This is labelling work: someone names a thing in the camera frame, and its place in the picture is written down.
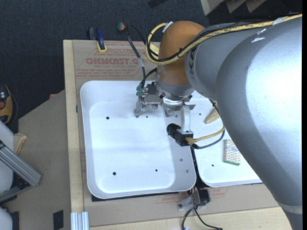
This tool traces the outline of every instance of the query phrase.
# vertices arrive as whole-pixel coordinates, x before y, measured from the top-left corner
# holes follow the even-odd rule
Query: multimeter
[[[0,84],[0,120],[9,123],[13,115],[12,95],[5,84]]]

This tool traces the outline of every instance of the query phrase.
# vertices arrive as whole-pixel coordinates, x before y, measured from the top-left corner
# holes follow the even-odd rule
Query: yellow cable
[[[288,17],[285,17],[282,21],[285,22],[285,21],[289,21],[289,20],[292,20],[292,19],[295,19],[295,18],[298,18],[298,17],[302,17],[302,16],[303,16],[302,14],[288,16]],[[183,57],[185,53],[187,53],[188,51],[190,51],[191,49],[193,49],[195,46],[197,46],[198,44],[202,43],[206,39],[211,38],[213,36],[222,35],[222,34],[226,34],[226,33],[229,33],[229,32],[237,32],[237,31],[249,30],[249,29],[254,29],[254,28],[262,28],[262,27],[266,27],[266,26],[271,26],[271,25],[273,25],[273,23],[274,23],[274,21],[246,24],[246,25],[240,25],[240,26],[233,26],[233,27],[229,27],[229,28],[224,28],[224,29],[221,29],[221,30],[217,30],[217,31],[211,32],[211,33],[209,33],[207,35],[202,36],[201,38],[199,38],[198,40],[193,42],[190,46],[188,46],[184,50],[180,51],[178,53],[178,55],[175,56],[173,59],[169,59],[169,60],[165,60],[165,61],[157,61],[157,60],[152,59],[150,57],[150,55],[149,55],[147,47],[145,47],[145,53],[146,53],[147,58],[152,63],[159,64],[159,65],[166,65],[166,64],[172,63],[172,62],[178,60],[179,58]],[[167,25],[167,23],[159,24],[150,32],[150,34],[147,37],[147,42],[148,42],[149,45],[150,45],[150,40],[151,40],[153,34],[158,29],[160,29],[161,27],[164,27],[166,25]]]
[[[221,134],[224,130],[225,130],[225,126],[223,126],[222,129],[220,129],[219,131],[217,131],[217,132],[215,132],[211,135],[203,136],[203,137],[196,138],[196,139],[193,139],[192,137],[187,137],[186,141],[188,142],[189,145],[192,145],[195,142],[198,142],[200,140],[205,140],[205,139],[209,139],[211,137],[217,136],[218,134]]]

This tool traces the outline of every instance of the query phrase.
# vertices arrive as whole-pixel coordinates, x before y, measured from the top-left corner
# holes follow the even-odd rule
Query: robotic arm
[[[216,101],[244,158],[292,228],[302,229],[302,16],[206,29],[176,22],[164,32],[159,59],[148,48],[160,64],[165,114],[194,89]]]

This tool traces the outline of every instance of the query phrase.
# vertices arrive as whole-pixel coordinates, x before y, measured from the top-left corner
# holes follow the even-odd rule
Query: dark gray carpet
[[[64,89],[62,40],[85,39],[89,26],[100,26],[105,40],[126,40],[116,31],[119,22],[133,24],[147,35],[156,24],[170,20],[208,26],[244,16],[302,11],[302,0],[269,0],[252,14],[245,5],[229,14],[222,3],[206,17],[200,0],[167,0],[153,8],[150,1],[0,0],[0,82],[15,95],[18,117]],[[132,39],[139,40],[136,34]]]

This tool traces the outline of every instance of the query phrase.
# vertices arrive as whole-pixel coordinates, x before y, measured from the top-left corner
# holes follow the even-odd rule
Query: red button
[[[0,102],[0,110],[2,110],[5,107],[5,103],[4,102]]]

